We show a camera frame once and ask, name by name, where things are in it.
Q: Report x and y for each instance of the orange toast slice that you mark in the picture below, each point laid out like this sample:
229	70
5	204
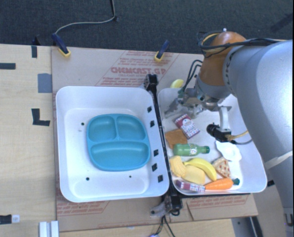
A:
175	137

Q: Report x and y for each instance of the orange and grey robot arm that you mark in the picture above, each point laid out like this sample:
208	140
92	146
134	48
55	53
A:
260	95

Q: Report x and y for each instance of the thin black and white rod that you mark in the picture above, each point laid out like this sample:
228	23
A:
161	134

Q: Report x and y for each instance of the brown cardboard board, red print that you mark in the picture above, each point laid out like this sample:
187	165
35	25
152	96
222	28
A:
87	65

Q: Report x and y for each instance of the dark red wrapped sausage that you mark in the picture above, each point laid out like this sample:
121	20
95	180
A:
188	186

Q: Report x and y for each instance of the blue divided plate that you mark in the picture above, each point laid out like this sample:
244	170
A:
118	142

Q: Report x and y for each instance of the black cylinder on white bracket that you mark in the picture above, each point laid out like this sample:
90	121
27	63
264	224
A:
219	132

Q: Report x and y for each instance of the yellow banana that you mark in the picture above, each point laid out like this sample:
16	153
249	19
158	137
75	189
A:
206	165

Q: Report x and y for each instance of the red and white carton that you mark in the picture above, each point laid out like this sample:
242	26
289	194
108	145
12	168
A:
187	127

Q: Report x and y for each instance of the white plastic tray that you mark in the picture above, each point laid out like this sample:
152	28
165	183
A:
72	157
248	171

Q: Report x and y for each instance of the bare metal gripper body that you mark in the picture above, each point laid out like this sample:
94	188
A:
198	102

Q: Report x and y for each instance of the green bottle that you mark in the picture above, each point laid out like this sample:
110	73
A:
186	149

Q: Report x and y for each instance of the yellow corn cob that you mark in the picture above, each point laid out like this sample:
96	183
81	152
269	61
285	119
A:
177	166

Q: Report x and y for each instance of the white fried egg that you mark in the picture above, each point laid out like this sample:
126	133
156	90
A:
229	152

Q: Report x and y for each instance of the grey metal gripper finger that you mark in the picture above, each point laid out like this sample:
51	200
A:
194	113
172	107

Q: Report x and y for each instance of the orange carrot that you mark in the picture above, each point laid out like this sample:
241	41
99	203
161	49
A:
219	184

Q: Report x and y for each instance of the pizza slice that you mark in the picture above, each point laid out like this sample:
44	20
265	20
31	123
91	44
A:
222	168

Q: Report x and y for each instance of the yellow lemon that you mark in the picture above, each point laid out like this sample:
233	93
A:
177	83

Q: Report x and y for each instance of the pale yellow potato chip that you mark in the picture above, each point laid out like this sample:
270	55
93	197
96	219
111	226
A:
195	175

